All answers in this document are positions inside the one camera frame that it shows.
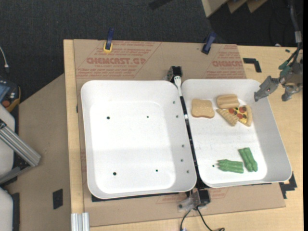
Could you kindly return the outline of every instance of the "green beans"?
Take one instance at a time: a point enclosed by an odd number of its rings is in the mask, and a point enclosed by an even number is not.
[[[242,162],[230,161],[228,159],[218,160],[219,169],[222,171],[229,171],[234,173],[244,173]]]
[[[257,172],[258,171],[258,164],[254,159],[254,156],[251,153],[249,147],[239,149],[239,153],[244,161],[245,167],[249,172]]]

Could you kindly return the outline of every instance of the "dark gray floor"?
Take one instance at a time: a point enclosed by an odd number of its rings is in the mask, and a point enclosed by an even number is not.
[[[21,87],[22,101],[64,72],[63,39],[202,42],[209,32],[217,43],[294,45],[289,12],[270,0],[254,13],[243,5],[234,14],[223,5],[206,18],[201,0],[0,0],[0,46],[11,67],[9,79]],[[303,28],[303,0],[295,0]],[[0,75],[6,77],[0,56]]]

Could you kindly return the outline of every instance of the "toy pie slice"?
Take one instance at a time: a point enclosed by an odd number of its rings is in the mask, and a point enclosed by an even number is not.
[[[228,109],[229,114],[233,116],[237,116],[239,118],[239,122],[244,125],[250,127],[252,123],[252,112],[249,105],[244,105],[236,108]]]

